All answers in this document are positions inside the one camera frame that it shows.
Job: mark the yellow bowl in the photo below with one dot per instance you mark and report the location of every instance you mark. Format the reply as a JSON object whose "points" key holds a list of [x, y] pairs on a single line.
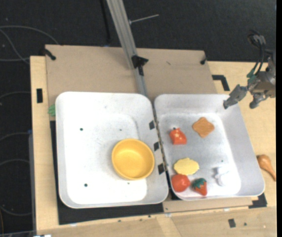
{"points": [[132, 160]]}

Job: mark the brown cardboard board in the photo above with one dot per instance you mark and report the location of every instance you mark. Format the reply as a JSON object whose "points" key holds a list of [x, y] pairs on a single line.
{"points": [[93, 70]]}

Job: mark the orange toast slice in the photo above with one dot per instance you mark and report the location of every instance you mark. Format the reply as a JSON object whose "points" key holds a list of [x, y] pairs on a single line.
{"points": [[203, 127]]}

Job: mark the brown chicken drumstick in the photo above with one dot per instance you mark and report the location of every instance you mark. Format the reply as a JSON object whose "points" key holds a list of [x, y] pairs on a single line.
{"points": [[265, 163]]}

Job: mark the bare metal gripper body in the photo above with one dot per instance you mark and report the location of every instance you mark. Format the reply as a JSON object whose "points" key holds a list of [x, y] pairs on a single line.
{"points": [[264, 83]]}

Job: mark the white lumpy toy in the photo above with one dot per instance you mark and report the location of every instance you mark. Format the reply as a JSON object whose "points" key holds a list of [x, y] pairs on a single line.
{"points": [[221, 176]]}

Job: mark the red strawberry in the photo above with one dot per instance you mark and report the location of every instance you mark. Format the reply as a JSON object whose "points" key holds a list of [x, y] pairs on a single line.
{"points": [[201, 187]]}

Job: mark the green leafy toy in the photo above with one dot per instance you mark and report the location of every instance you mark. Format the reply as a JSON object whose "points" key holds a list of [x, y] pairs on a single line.
{"points": [[52, 110]]}

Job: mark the red toy carton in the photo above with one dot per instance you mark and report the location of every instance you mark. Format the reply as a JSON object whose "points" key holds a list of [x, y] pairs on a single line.
{"points": [[178, 136]]}

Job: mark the yellow biscuit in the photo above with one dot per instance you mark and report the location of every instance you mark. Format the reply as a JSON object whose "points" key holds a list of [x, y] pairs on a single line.
{"points": [[186, 167]]}

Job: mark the red tomato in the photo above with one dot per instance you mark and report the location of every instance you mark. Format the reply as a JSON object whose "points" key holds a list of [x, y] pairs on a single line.
{"points": [[180, 183]]}

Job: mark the white plastic tray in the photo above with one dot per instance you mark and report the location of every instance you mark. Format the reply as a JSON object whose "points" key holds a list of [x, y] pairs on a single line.
{"points": [[205, 152], [93, 144]]}

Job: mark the thin black and white rod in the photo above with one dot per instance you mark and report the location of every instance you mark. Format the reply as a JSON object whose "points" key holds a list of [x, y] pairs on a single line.
{"points": [[159, 137]]}

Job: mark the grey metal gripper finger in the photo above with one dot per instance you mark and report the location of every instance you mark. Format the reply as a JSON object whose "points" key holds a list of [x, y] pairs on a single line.
{"points": [[235, 95], [256, 102]]}

